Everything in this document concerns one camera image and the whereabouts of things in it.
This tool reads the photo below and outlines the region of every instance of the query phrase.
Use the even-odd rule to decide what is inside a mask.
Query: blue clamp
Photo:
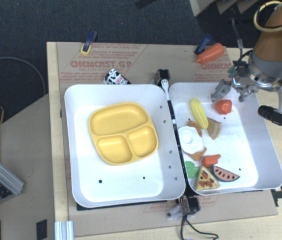
[[[204,51],[205,46],[210,42],[210,40],[212,39],[212,36],[210,34],[207,34],[204,37],[204,40],[202,41],[202,43],[196,48],[196,50],[194,51],[194,53],[196,55],[201,54]]]
[[[91,29],[88,36],[87,36],[85,43],[81,47],[81,54],[82,55],[88,55],[89,54],[89,52],[91,50],[91,43],[96,40],[96,36],[97,36],[97,31]]]

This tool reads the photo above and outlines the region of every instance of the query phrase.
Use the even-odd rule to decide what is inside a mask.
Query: toy tomato
[[[218,113],[226,115],[232,111],[232,101],[229,99],[221,99],[215,102],[215,109]]]

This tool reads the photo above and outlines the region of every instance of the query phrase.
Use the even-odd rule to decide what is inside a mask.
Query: yellow divided plate
[[[102,159],[124,165],[148,157],[158,148],[158,138],[146,110],[135,102],[103,107],[92,113],[89,130]]]

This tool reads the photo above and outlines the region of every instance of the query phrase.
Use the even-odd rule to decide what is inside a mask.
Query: cable
[[[207,233],[207,232],[201,232],[199,230],[197,230],[196,228],[193,227],[193,225],[187,220],[187,215],[183,216],[182,217],[182,222],[181,222],[181,230],[180,230],[180,234],[181,234],[181,240],[184,240],[184,237],[183,237],[183,229],[184,229],[184,224],[185,222],[187,222],[187,224],[192,228],[194,229],[197,233],[200,233],[200,234],[203,234],[203,235],[210,235],[210,236],[215,236],[213,238],[213,240],[216,240],[219,238],[219,236],[215,233]]]
[[[267,2],[267,3],[263,4],[262,6],[260,6],[258,8],[258,10],[254,14],[254,18],[253,18],[254,25],[255,25],[255,27],[258,30],[263,31],[263,32],[276,32],[276,31],[282,30],[282,25],[278,25],[278,26],[264,26],[263,27],[263,26],[260,26],[259,23],[258,23],[259,13],[262,10],[264,10],[266,7],[268,7],[270,5],[280,5],[280,4],[282,4],[282,2],[275,0],[275,1]]]
[[[246,53],[244,53],[243,55],[241,55],[240,58],[239,58],[239,60],[238,60],[238,62],[241,62],[242,59],[243,59],[245,56],[249,55],[252,51],[253,51],[253,49],[248,50]]]
[[[40,79],[42,81],[43,96],[46,94],[44,79],[43,79],[42,75],[40,74],[39,70],[37,70],[37,68],[35,66],[33,66],[32,64],[30,64],[29,62],[27,62],[23,59],[15,58],[15,57],[0,57],[0,60],[15,60],[15,61],[23,62],[23,63],[29,65],[38,74],[38,76],[40,77]]]
[[[236,13],[234,12],[234,9],[231,9],[232,27],[233,27],[234,33],[236,35],[238,47],[240,49],[240,56],[242,56],[243,55],[243,40],[240,36],[240,33],[238,32],[238,30],[236,28],[234,15],[236,15]]]

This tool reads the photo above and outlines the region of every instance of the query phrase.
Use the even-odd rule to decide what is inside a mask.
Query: toy watermelon slice
[[[232,173],[223,168],[220,168],[216,165],[213,166],[212,173],[219,181],[223,181],[223,182],[233,182],[240,177],[237,174]]]

